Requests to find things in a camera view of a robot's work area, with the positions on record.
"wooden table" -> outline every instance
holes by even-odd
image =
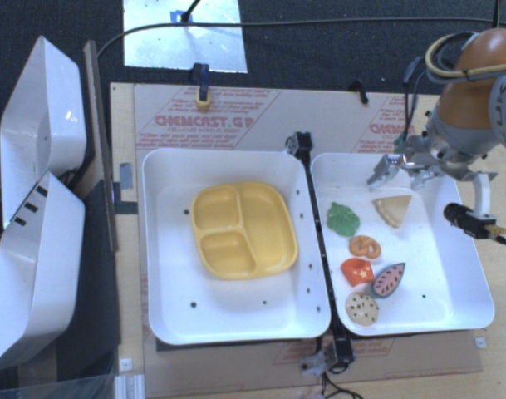
[[[415,114],[415,130],[424,129],[424,112],[432,109],[436,96],[422,96]],[[111,88],[111,119],[113,137],[113,160],[122,160],[135,152],[134,143],[134,97],[133,85],[114,84]],[[114,166],[114,179],[119,179],[117,165]],[[477,161],[476,170],[496,171],[498,176],[491,183],[491,212],[498,218],[498,224],[506,227],[506,150],[502,146],[490,152],[489,158]],[[474,205],[474,190],[471,184],[459,184],[462,201]],[[122,195],[123,200],[136,200],[136,187]],[[119,234],[120,250],[116,255],[117,276],[120,292],[120,324],[122,343],[120,357],[131,357],[133,373],[143,373],[144,357],[142,350],[140,261],[133,259],[139,254],[138,222],[132,215],[118,214],[116,226]],[[365,399],[418,398],[506,398],[506,247],[492,241],[478,241],[479,257],[484,267],[487,281],[493,295],[496,316],[486,329],[474,332],[482,337],[485,348],[480,348],[484,370],[482,372],[439,377],[420,377],[410,379],[385,380],[379,382],[353,382],[344,387],[360,393]],[[261,391],[218,393],[186,396],[189,399],[275,399],[305,398],[311,392],[319,392],[320,387],[293,387]]]

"watermelon slice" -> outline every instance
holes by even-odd
[[[391,296],[404,276],[404,269],[404,263],[397,263],[382,270],[376,275],[375,281],[371,284],[373,294],[378,298]]]

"toy pretzel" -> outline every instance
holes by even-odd
[[[381,254],[380,245],[371,237],[357,235],[351,239],[349,250],[355,256],[376,259]]]

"toy tomato slice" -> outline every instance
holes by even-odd
[[[371,283],[375,280],[371,263],[364,259],[348,259],[341,265],[341,271],[349,284],[355,287],[359,283]]]

